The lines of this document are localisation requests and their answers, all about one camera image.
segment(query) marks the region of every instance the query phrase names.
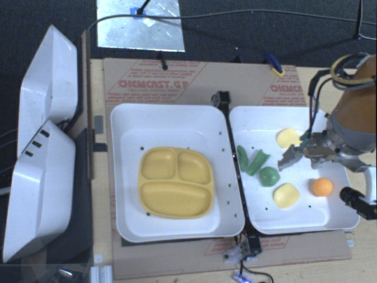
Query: black fabric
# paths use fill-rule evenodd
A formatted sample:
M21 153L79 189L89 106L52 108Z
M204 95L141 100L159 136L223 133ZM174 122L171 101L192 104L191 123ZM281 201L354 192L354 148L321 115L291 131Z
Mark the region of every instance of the black fabric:
M359 6L359 0L179 0L179 3L182 15L266 8L355 20ZM0 9L1 135L17 127L22 78L48 27L54 24L72 42L77 42L83 30L96 20L97 7L96 0L0 0ZM365 0L363 19L376 22L376 0ZM282 64L329 67L346 54L376 53L375 41L353 39L355 27L355 22L271 13L186 20L183 22L186 52L168 52L164 56L167 60L221 62L238 57L243 62L262 63L268 50ZM362 32L375 37L376 27L362 25ZM94 28L93 58L156 59L157 53L152 51L96 48L95 36ZM15 137L16 133L12 133L1 138L0 146ZM14 143L0 149L0 187L9 186L11 171L1 171L14 164L15 159Z

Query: green ball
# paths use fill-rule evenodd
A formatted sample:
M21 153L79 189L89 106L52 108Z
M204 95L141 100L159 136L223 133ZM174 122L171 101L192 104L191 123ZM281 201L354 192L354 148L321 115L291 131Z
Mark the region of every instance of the green ball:
M259 171L259 179L263 186L273 186L279 179L279 172L273 167L264 167Z

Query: metal plate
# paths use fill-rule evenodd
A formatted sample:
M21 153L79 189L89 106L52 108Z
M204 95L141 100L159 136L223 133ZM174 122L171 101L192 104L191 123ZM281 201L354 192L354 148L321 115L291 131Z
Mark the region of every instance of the metal plate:
M145 0L97 0L97 18L130 14ZM147 15L180 16L178 0L151 0ZM98 46L136 50L184 52L180 20L156 21L148 18L114 18L98 23Z

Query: yellow plate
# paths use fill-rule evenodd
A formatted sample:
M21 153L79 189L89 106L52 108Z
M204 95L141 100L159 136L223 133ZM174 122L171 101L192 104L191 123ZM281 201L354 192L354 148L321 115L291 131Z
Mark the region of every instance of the yellow plate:
M156 147L142 157L138 175L139 200L147 212L177 219L199 218L213 204L213 174L199 152Z

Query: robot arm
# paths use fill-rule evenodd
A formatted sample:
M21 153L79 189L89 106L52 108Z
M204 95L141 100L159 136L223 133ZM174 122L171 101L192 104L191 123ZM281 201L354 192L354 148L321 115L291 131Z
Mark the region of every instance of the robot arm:
M350 62L362 60L354 75L344 71ZM312 106L314 91L321 76L330 74L334 86L344 91L338 105L328 115L324 131L312 133L312 126L318 111L319 87L315 105ZM311 160L312 168L321 167L323 162L338 162L352 172L364 173L366 194L351 188L344 188L340 198L356 209L365 219L376 219L376 167L365 164L359 155L376 148L376 56L366 54L347 55L335 62L331 69L319 71L309 86L310 123L302 136L299 147L290 146L278 162L279 170L293 165L303 156Z

